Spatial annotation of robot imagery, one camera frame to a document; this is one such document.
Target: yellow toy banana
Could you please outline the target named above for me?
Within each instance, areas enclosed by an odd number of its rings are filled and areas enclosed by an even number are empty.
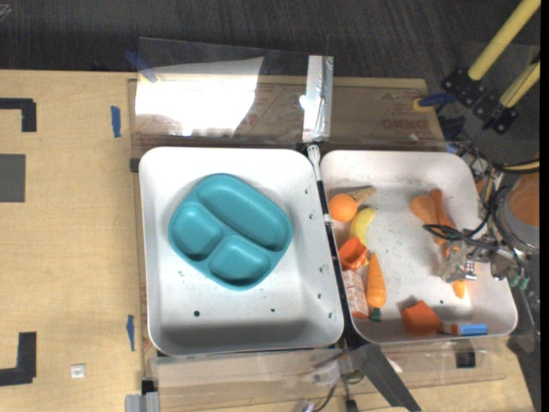
[[[349,239],[352,237],[358,237],[363,245],[366,245],[366,230],[374,219],[376,210],[374,208],[365,208],[357,212],[354,218],[351,220],[351,227],[349,228]]]

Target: yellow pole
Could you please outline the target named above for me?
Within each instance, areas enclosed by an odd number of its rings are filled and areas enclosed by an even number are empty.
[[[473,81],[482,79],[540,6],[541,0],[522,0],[519,3],[492,41],[469,68],[468,75]]]
[[[499,102],[508,108],[516,105],[521,97],[540,79],[541,61],[530,64],[499,98]]]

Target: dark background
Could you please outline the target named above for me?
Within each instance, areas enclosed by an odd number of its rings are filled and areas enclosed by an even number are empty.
[[[151,37],[328,53],[337,76],[424,78],[436,93],[456,66],[474,61],[520,1],[0,0],[12,8],[0,21],[0,68],[133,71],[124,51]],[[538,11],[486,75],[490,88],[501,94],[534,58],[540,30]],[[491,161],[523,161],[540,148],[539,83],[516,110],[520,117],[503,136],[479,135],[480,121],[466,114],[468,137]],[[519,354],[540,410],[540,346]]]

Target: gray square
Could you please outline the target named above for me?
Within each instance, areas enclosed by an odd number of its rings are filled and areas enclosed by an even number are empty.
[[[0,203],[25,202],[24,154],[0,154]]]

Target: wooden table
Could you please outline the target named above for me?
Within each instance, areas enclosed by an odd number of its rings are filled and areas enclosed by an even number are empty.
[[[24,203],[0,203],[0,368],[37,334],[31,384],[0,387],[0,410],[123,410],[143,374],[128,82],[133,73],[0,70],[0,96],[32,98],[37,132],[0,110],[0,154],[26,155]],[[121,137],[111,107],[121,111]],[[135,322],[135,350],[126,324]],[[84,364],[83,378],[71,366]],[[423,410],[533,410],[516,357],[503,379],[412,389]],[[378,393],[361,410],[386,407]],[[295,402],[238,410],[292,410]],[[340,397],[325,409],[344,410]]]

